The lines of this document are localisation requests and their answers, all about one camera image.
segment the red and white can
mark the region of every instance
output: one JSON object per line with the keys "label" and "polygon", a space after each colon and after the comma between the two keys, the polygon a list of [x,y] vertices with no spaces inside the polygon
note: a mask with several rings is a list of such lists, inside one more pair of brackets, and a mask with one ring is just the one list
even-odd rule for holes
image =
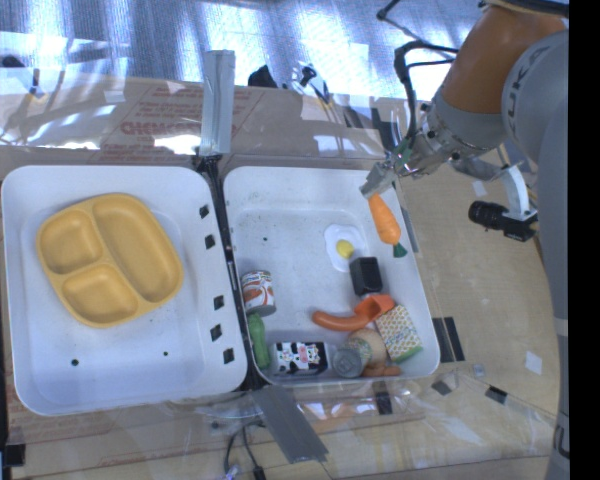
{"label": "red and white can", "polygon": [[260,316],[268,316],[276,311],[271,272],[267,270],[247,272],[240,278],[240,285],[247,314],[257,312]]}

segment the toy fried egg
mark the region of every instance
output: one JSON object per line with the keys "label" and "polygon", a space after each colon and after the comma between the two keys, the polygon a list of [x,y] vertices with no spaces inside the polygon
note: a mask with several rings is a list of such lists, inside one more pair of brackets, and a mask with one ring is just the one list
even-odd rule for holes
{"label": "toy fried egg", "polygon": [[340,272],[349,272],[349,263],[366,254],[367,244],[355,226],[331,224],[324,241],[331,264]]}

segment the patterned sponge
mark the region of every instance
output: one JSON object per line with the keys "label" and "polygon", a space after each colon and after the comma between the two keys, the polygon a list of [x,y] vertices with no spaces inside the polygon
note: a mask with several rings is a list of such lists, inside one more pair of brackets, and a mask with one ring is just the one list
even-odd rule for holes
{"label": "patterned sponge", "polygon": [[422,350],[422,340],[404,306],[398,304],[379,316],[375,323],[387,347],[389,357],[396,363]]}

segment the toy carrot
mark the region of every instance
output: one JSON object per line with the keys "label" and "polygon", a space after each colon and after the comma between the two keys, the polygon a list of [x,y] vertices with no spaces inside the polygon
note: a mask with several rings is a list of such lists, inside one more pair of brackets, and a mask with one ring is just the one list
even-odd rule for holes
{"label": "toy carrot", "polygon": [[375,192],[369,198],[369,209],[380,240],[393,245],[393,257],[406,256],[407,250],[400,244],[400,225],[380,194]]}

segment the yellow divided plate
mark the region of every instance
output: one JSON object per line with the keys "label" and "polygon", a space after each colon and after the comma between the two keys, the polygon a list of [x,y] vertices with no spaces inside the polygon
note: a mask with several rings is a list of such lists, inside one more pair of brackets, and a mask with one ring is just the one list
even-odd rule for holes
{"label": "yellow divided plate", "polygon": [[49,217],[38,258],[69,312],[111,327],[152,311],[182,287],[180,258],[151,210],[128,194],[87,199]]}

